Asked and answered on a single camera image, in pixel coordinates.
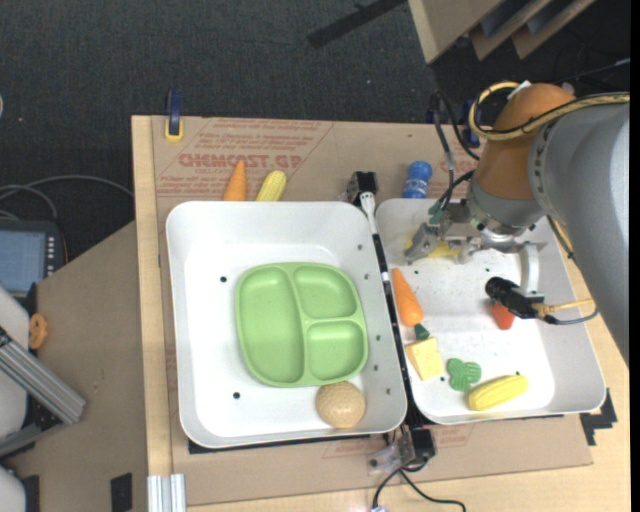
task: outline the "screen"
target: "screen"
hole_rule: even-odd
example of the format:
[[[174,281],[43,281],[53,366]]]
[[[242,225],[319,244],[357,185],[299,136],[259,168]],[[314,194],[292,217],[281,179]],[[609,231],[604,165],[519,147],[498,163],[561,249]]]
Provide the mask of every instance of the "screen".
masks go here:
[[[0,230],[0,283],[13,294],[26,294],[44,277],[46,234]]]

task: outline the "black device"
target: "black device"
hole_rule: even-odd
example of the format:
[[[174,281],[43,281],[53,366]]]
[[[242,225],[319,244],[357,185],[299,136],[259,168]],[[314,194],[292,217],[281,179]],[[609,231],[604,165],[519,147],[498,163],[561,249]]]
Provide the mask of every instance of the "black device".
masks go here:
[[[62,234],[53,222],[0,219],[0,284],[18,300],[65,260]]]

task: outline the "toy carrot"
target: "toy carrot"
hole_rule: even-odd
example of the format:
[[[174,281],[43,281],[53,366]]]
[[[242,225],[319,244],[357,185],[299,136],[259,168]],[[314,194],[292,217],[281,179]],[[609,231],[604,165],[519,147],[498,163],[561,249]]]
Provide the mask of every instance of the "toy carrot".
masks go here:
[[[229,184],[222,196],[223,201],[246,201],[247,200],[247,173],[244,168],[244,160],[238,160]]]
[[[393,269],[391,277],[400,320],[405,325],[414,328],[417,340],[426,340],[429,337],[429,331],[421,325],[424,319],[424,312],[418,299],[399,268]]]

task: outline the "blue cylinder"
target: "blue cylinder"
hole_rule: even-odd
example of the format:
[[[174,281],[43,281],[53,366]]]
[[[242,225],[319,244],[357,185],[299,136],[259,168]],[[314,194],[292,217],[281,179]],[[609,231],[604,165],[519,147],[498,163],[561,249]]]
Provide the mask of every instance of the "blue cylinder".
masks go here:
[[[427,197],[432,174],[433,169],[427,162],[422,160],[413,162],[407,170],[407,180],[404,182],[402,197],[405,199],[424,199]]]

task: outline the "white tray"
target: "white tray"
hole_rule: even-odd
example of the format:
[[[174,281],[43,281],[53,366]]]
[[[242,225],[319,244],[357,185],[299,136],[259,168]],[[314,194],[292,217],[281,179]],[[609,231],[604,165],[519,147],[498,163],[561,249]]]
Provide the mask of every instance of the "white tray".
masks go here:
[[[437,339],[445,363],[450,358],[475,361],[482,368],[480,383],[520,372],[528,391],[500,407],[478,413],[465,395],[449,386],[449,376],[421,381],[409,363],[411,389],[420,411],[441,424],[578,413],[597,409],[606,389],[584,324],[552,326],[540,320],[516,319],[500,330],[488,312],[484,291],[490,277],[521,282],[517,254],[495,250],[476,253],[471,261],[453,257],[423,258],[407,266],[404,246],[427,219],[432,200],[391,199],[376,212],[380,237],[390,269],[399,267],[424,312],[425,327]],[[543,245],[539,251],[539,291],[548,304],[575,300],[563,255],[545,219],[521,239]],[[578,310],[557,313],[559,318],[580,316]],[[413,329],[401,326],[404,343],[415,341]]]
[[[179,410],[195,443],[226,448],[389,432],[407,399],[369,224],[340,202],[186,202],[167,219],[176,328]],[[315,410],[317,387],[276,388],[247,370],[234,318],[235,285],[265,263],[333,265],[353,281],[364,311],[369,358],[351,379],[367,410],[334,429]]]

